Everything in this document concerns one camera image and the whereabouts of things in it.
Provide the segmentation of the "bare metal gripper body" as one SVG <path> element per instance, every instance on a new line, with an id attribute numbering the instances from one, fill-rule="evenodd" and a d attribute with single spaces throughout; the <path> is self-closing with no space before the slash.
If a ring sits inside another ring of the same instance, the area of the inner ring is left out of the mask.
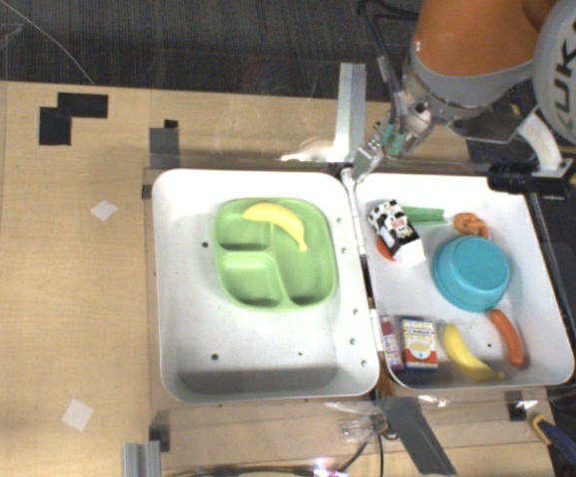
<path id="1" fill-rule="evenodd" d="M 383 122 L 375 128 L 377 150 L 386 158 L 403 158 L 413 152 L 437 126 L 467 119 L 470 111 L 445 104 L 433 95 L 399 92 Z"/>

